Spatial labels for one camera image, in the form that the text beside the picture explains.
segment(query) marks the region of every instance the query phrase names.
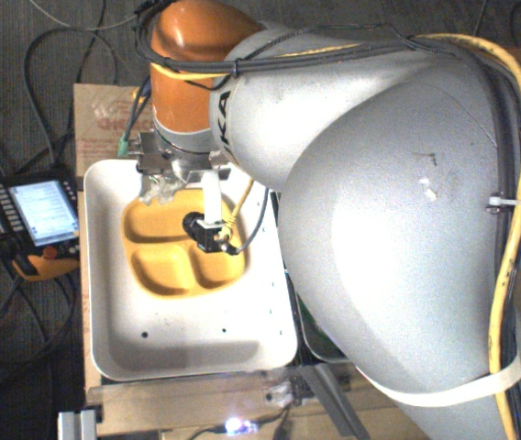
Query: black object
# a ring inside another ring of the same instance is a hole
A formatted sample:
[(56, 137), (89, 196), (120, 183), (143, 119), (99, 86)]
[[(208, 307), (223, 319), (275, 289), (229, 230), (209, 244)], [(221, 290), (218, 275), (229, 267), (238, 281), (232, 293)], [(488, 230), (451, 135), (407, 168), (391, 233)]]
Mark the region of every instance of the black object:
[(27, 281), (79, 267), (77, 193), (63, 170), (0, 178), (0, 257)]
[(183, 218), (183, 230), (197, 243), (197, 247), (205, 253), (217, 253), (222, 251), (214, 236), (222, 229), (222, 224), (211, 227), (203, 227), (204, 214), (190, 212)]

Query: white strap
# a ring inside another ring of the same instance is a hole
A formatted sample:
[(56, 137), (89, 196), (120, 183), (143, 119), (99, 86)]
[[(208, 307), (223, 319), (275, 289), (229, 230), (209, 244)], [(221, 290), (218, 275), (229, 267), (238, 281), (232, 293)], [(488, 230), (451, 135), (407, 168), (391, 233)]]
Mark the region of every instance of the white strap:
[(513, 362), (498, 373), (487, 375), (451, 390), (426, 393), (407, 393), (390, 390), (367, 377), (360, 369), (359, 371), (377, 390), (391, 399), (409, 406), (446, 407), (475, 401), (508, 390), (521, 380), (521, 356), (519, 355), (521, 350), (521, 328), (519, 328), (519, 325), (517, 328), (517, 356)]

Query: dark floor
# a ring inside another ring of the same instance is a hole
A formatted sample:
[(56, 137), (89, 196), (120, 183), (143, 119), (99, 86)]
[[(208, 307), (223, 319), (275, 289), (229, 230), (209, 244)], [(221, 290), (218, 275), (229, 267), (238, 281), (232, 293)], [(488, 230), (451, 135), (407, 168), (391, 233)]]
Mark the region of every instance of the dark floor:
[[(55, 17), (73, 26), (100, 25), (102, 0), (37, 0)], [(131, 15), (144, 0), (106, 0), (103, 24)], [(372, 23), (388, 21), (406, 35), (460, 32), (521, 47), (521, 0), (220, 0), (257, 19), (282, 22), (292, 28), (315, 23)], [(42, 15), (28, 0), (0, 0), (0, 160), (12, 174), (45, 147), (44, 137), (24, 90), (23, 59), (28, 46), (57, 24)], [(42, 115), (50, 124), (53, 139), (72, 125), (72, 84), (116, 83), (137, 85), (147, 72), (146, 63), (134, 52), (129, 25), (100, 33), (116, 54), (87, 34), (59, 31), (37, 40), (31, 53), (30, 79)], [(70, 171), (74, 165), (74, 139), (68, 141), (61, 160)], [(49, 166), (46, 156), (27, 171)], [(73, 275), (74, 287), (79, 286)], [(10, 279), (0, 266), (0, 305)], [(61, 288), (54, 282), (25, 284), (23, 291), (37, 309), (44, 330), (54, 335), (67, 312)], [(21, 294), (15, 297), (0, 324), (0, 354), (18, 358), (42, 345), (30, 308)], [(0, 438), (54, 438), (54, 413), (83, 407), (81, 319), (77, 308), (70, 331), (50, 357), (24, 367), (0, 365)]]

